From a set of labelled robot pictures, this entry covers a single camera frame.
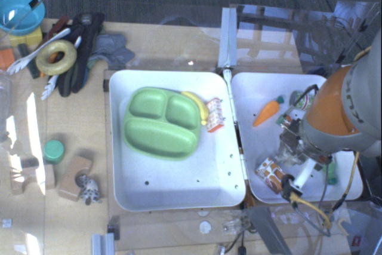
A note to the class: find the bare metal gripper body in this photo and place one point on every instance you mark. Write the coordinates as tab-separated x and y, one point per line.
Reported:
294	135

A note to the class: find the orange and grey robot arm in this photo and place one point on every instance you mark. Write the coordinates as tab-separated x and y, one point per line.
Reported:
334	104

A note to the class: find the clear plastic bottle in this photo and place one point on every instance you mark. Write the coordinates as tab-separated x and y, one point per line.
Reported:
285	158

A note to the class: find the white plastic tray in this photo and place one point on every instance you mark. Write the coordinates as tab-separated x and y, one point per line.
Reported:
259	146
179	182

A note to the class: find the orange carrot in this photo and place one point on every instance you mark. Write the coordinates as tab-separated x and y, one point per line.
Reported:
265	113

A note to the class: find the white can with green print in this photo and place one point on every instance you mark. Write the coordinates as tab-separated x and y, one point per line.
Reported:
307	102

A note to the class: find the brown and white carton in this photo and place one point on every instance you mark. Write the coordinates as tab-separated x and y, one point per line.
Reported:
270	174

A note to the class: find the green bottle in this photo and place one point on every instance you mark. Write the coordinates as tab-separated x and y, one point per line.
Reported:
332	173

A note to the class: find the orange and white carton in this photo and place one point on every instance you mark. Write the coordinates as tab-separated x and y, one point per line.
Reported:
215	116

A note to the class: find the yellow banana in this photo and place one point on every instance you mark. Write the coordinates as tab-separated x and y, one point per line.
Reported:
201	104

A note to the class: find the green divided plate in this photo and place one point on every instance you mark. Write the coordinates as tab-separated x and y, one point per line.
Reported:
161	131

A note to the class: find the grey cloth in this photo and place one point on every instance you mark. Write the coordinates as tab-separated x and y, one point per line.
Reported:
115	49

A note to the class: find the spotted toy animal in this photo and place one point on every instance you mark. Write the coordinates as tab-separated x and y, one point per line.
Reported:
89	188

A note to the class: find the brown wooden block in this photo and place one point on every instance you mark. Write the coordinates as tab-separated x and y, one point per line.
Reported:
73	176
30	177

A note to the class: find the black cloth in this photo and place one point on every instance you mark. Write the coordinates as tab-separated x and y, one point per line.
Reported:
86	38

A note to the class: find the dark green block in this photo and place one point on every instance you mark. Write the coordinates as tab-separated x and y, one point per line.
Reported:
31	68

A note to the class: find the yellow block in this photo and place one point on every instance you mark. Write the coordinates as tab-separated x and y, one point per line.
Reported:
28	38

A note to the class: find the clear glass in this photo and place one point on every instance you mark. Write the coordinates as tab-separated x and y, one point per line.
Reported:
4	104

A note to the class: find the orange cube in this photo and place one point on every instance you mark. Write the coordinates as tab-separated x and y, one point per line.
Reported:
6	58

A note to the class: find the blue bowl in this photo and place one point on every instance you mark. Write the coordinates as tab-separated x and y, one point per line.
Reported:
18	15

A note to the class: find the black cylinder on white bracket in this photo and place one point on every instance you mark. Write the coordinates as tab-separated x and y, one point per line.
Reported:
305	173

